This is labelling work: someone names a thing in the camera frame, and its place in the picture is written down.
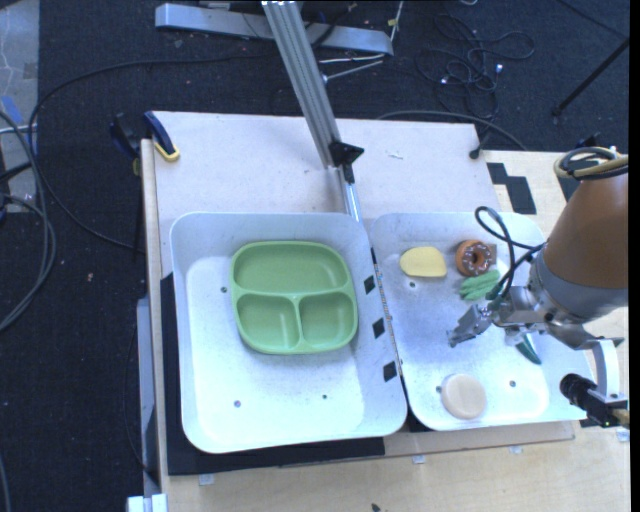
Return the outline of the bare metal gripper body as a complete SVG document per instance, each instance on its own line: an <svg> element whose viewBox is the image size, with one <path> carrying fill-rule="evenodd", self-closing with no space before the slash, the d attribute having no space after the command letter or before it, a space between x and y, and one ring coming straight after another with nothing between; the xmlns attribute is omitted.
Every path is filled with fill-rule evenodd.
<svg viewBox="0 0 640 512"><path fill-rule="evenodd" d="M502 328L539 330L556 317L556 306L544 290L532 285L512 287L493 302L493 323Z"/></svg>

